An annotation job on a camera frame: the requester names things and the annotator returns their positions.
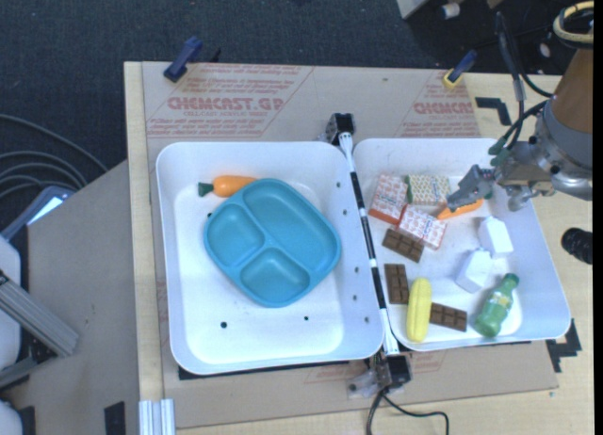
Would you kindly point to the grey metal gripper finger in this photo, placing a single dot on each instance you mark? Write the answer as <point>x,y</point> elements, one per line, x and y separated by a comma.
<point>471,186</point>

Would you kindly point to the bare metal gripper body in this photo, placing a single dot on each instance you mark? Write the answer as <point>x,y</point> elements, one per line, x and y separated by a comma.
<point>525,172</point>

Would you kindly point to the orange carrot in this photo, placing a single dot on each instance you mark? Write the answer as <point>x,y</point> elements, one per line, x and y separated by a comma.
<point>231,185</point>
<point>464,211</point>

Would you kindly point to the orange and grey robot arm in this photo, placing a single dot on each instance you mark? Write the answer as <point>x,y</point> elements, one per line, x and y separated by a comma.
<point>572,94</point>

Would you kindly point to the green and orange packet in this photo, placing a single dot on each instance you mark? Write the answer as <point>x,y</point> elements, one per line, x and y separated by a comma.
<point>428,188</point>

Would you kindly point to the white carton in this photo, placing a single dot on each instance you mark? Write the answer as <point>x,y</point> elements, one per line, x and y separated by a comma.
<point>495,236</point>
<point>473,271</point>

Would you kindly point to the orange and white packet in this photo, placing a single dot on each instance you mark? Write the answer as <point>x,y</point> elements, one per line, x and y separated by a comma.
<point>387,200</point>
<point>423,228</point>

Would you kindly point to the brown chocolate bar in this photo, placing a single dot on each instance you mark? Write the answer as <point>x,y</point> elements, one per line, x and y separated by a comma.
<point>396,283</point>
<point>448,317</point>
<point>402,245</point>

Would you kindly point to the thin black and white rod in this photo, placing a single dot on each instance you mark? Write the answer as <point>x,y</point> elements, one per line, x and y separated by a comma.
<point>367,230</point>

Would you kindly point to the white plastic tray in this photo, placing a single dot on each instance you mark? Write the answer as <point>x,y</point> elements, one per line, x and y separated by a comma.
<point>264,334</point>
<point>532,292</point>

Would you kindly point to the green bottle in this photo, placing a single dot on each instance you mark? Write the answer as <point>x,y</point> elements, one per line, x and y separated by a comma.
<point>494,308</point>

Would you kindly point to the yellow corn cob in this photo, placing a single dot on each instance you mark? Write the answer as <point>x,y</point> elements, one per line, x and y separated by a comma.
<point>418,310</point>

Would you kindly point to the brown cardboard board red print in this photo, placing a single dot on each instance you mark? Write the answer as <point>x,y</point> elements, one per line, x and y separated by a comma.
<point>292,94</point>

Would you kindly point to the blue divided plate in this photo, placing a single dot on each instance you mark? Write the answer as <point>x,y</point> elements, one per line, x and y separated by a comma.
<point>273,240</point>

